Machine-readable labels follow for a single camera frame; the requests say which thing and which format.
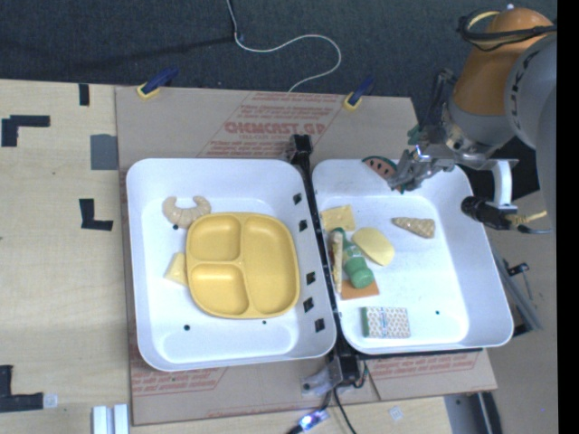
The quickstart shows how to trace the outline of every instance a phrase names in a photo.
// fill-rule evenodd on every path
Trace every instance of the yellow divided plate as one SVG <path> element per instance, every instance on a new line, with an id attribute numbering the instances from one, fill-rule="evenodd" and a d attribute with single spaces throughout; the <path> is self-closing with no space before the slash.
<path id="1" fill-rule="evenodd" d="M 279 316 L 299 297 L 298 257 L 288 228 L 253 212 L 217 212 L 187 233 L 186 266 L 195 303 L 228 318 Z"/>

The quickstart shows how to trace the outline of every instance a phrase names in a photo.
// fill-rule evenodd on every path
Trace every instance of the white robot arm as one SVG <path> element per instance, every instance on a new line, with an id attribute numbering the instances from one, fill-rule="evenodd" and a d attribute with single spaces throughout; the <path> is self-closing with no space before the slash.
<path id="1" fill-rule="evenodd" d="M 470 30 L 489 17 L 484 33 Z M 491 156 L 517 136 L 536 150 L 539 184 L 555 227 L 556 25 L 532 10 L 509 7 L 475 12 L 461 19 L 459 29 L 474 48 L 443 105 L 441 121 L 411 131 L 414 150 L 403 152 L 388 184 L 411 191 L 456 164 L 491 170 L 493 201 L 466 198 L 462 209 L 492 228 L 508 229 L 505 216 L 517 211 L 510 201 L 510 168 L 517 160 Z M 439 84 L 445 81 L 448 73 Z"/>

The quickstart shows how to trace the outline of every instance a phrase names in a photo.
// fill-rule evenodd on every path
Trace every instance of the blue clamp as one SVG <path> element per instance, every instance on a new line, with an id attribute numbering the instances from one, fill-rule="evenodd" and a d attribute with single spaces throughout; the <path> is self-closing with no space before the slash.
<path id="1" fill-rule="evenodd" d="M 369 95 L 373 89 L 374 77 L 368 76 L 355 91 L 351 92 L 344 99 L 344 108 L 348 111 L 354 111 L 358 106 L 360 106 L 362 96 Z"/>
<path id="2" fill-rule="evenodd" d="M 154 97 L 159 92 L 159 87 L 169 85 L 178 73 L 178 68 L 164 68 L 148 82 L 137 87 L 139 97 L 142 99 L 150 99 L 151 97 Z"/>

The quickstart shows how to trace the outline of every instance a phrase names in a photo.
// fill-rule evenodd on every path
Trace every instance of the wooden table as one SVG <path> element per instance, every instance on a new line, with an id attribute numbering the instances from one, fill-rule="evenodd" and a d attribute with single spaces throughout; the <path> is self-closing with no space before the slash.
<path id="1" fill-rule="evenodd" d="M 114 87 L 0 80 L 0 117 L 49 115 L 0 147 L 0 365 L 13 394 L 55 394 L 43 410 L 0 413 L 2 432 L 90 432 L 91 408 L 130 404 L 119 175 L 91 170 L 90 137 L 116 135 Z M 112 230 L 83 230 L 80 199 Z M 397 408 L 403 416 L 393 417 Z M 336 408 L 320 432 L 344 433 Z M 350 405 L 358 432 L 451 433 L 442 397 Z M 284 433 L 305 412 L 131 427 L 131 432 Z"/>

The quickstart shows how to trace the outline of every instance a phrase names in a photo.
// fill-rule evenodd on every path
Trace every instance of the black fabric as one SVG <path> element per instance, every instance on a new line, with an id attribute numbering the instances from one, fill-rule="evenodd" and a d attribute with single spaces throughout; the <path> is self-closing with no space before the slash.
<path id="1" fill-rule="evenodd" d="M 419 118 L 436 72 L 460 73 L 470 52 L 459 18 L 507 4 L 557 17 L 557 0 L 233 0 L 251 47 L 304 33 L 339 45 L 340 68 L 296 91 L 347 94 L 372 75 L 373 95 L 410 97 Z M 240 49 L 225 0 L 0 0 L 0 11 L 2 79 L 139 85 L 177 66 L 174 87 L 285 91 L 337 60 L 320 40 L 272 54 Z M 534 153 L 509 145 L 534 168 Z"/>

